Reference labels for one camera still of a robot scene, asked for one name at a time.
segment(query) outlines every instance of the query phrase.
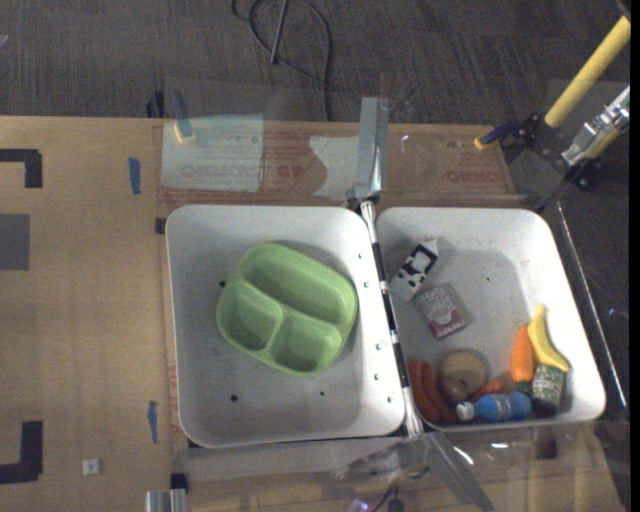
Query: toy carrot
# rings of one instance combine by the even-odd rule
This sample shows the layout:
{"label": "toy carrot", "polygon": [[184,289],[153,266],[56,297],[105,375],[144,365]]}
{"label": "toy carrot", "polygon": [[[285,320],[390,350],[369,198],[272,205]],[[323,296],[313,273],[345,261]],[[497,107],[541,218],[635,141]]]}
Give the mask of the toy carrot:
{"label": "toy carrot", "polygon": [[509,373],[514,382],[518,384],[519,389],[526,389],[527,384],[533,379],[533,371],[533,346],[531,345],[527,327],[521,325],[511,349]]}
{"label": "toy carrot", "polygon": [[500,377],[488,380],[484,386],[482,386],[475,395],[470,398],[471,402],[475,402],[483,395],[490,395],[491,393],[502,393],[504,391],[504,381]]}

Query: orange toy food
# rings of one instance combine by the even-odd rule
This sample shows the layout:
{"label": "orange toy food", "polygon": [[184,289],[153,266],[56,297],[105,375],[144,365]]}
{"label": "orange toy food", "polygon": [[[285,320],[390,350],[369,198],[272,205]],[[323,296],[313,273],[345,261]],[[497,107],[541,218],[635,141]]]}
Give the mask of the orange toy food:
{"label": "orange toy food", "polygon": [[438,412],[440,413],[440,422],[445,425],[455,423],[457,416],[449,408],[444,398],[442,398],[440,391],[438,390],[436,374],[433,371],[431,363],[422,363],[421,377],[422,386],[424,387],[424,391],[427,394],[429,401],[436,406]]}
{"label": "orange toy food", "polygon": [[533,379],[534,362],[533,346],[527,332],[527,327],[521,325],[518,329],[516,341],[511,349],[511,359],[509,362],[509,373],[511,378],[523,387]]}
{"label": "orange toy food", "polygon": [[430,423],[439,423],[441,419],[438,408],[429,400],[424,387],[422,386],[422,362],[412,359],[407,363],[407,372],[411,381],[413,398],[422,417]]}
{"label": "orange toy food", "polygon": [[492,393],[502,393],[504,391],[504,381],[499,377],[495,379],[490,379],[487,383],[482,386],[476,394],[473,395],[470,399],[471,402],[475,402],[482,395],[490,395]]}

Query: yellow handle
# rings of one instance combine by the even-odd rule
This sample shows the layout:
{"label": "yellow handle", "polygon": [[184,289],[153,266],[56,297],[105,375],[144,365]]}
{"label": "yellow handle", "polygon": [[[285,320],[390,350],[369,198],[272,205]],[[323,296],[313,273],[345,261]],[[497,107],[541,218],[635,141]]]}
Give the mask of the yellow handle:
{"label": "yellow handle", "polygon": [[544,121],[548,126],[551,128],[562,126],[567,116],[630,39],[631,22],[623,16],[600,43],[600,46],[598,46],[585,65],[582,66],[582,69],[578,71],[578,74],[562,93],[562,96],[557,99],[553,107],[547,112]]}
{"label": "yellow handle", "polygon": [[476,147],[476,149],[478,149],[480,151],[484,151],[489,146],[495,144],[497,141],[498,141],[498,139],[494,140],[493,142],[490,142],[489,144],[483,144],[482,141],[480,140],[480,137],[476,137],[473,140],[473,145]]}

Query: bottle cap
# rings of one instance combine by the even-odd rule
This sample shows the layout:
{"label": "bottle cap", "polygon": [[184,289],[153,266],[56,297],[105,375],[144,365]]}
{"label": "bottle cap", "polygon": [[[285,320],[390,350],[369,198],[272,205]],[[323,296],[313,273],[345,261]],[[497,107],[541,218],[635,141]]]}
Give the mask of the bottle cap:
{"label": "bottle cap", "polygon": [[456,413],[458,418],[462,421],[472,420],[476,415],[473,410],[473,404],[471,402],[461,402],[456,406]]}
{"label": "bottle cap", "polygon": [[516,385],[516,391],[520,391],[520,393],[524,393],[525,395],[528,395],[528,394],[531,393],[531,391],[529,389],[529,384],[527,384],[523,380],[518,382],[518,384]]}

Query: cow print carton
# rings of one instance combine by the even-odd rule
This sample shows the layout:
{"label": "cow print carton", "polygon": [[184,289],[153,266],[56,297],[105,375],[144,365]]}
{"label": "cow print carton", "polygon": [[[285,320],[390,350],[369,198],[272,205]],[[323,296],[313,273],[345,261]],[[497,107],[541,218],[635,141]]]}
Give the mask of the cow print carton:
{"label": "cow print carton", "polygon": [[438,248],[435,240],[419,243],[389,283],[389,290],[394,298],[411,300],[437,260]]}

